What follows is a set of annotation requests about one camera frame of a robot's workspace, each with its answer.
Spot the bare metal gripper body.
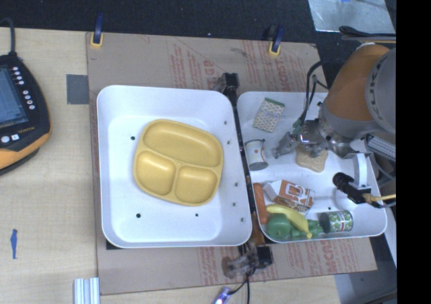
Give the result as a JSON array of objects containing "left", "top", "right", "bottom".
[{"left": 294, "top": 119, "right": 358, "bottom": 159}]

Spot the tan bread slice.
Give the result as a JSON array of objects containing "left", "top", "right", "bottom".
[{"left": 295, "top": 145, "right": 329, "bottom": 173}]

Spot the white plastic tray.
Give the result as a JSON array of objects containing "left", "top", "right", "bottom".
[
  {"left": 96, "top": 84, "right": 253, "bottom": 249},
  {"left": 236, "top": 90, "right": 389, "bottom": 244}
]

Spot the orange patterned carton green top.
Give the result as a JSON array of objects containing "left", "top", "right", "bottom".
[{"left": 252, "top": 97, "right": 286, "bottom": 133}]

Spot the orange and white carton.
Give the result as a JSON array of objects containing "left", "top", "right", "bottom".
[{"left": 262, "top": 179, "right": 316, "bottom": 214}]

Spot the orange carrot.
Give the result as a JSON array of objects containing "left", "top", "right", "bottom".
[{"left": 253, "top": 182, "right": 269, "bottom": 224}]

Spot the yellow banana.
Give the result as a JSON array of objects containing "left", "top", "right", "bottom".
[{"left": 265, "top": 204, "right": 314, "bottom": 240}]

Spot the green and white can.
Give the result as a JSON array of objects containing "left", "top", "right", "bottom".
[{"left": 319, "top": 210, "right": 354, "bottom": 234}]

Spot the green broccoli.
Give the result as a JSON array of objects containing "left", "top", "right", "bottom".
[{"left": 290, "top": 219, "right": 325, "bottom": 239}]

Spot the green apple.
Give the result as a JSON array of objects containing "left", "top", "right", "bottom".
[{"left": 266, "top": 213, "right": 292, "bottom": 240}]

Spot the yellow divided plate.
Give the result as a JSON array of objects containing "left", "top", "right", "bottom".
[{"left": 132, "top": 118, "right": 225, "bottom": 208}]

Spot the brown cardboard board red print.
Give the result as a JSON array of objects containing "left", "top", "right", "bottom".
[{"left": 86, "top": 32, "right": 378, "bottom": 296}]

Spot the black cylinder on white bracket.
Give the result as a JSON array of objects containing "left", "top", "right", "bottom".
[{"left": 332, "top": 152, "right": 373, "bottom": 204}]

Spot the black block with thin wires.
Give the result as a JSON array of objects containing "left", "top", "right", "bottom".
[
  {"left": 222, "top": 244, "right": 273, "bottom": 278},
  {"left": 215, "top": 72, "right": 240, "bottom": 94}
]

